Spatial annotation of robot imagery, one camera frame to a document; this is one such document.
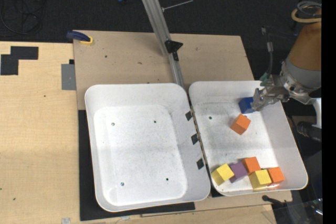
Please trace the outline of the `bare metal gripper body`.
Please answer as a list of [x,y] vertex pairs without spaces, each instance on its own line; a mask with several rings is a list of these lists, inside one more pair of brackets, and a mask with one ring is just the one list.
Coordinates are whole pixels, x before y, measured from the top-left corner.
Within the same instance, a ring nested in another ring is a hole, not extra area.
[[305,87],[291,75],[270,75],[261,82],[261,108],[277,102],[294,99],[305,105],[313,105],[317,98],[310,96],[313,89]]

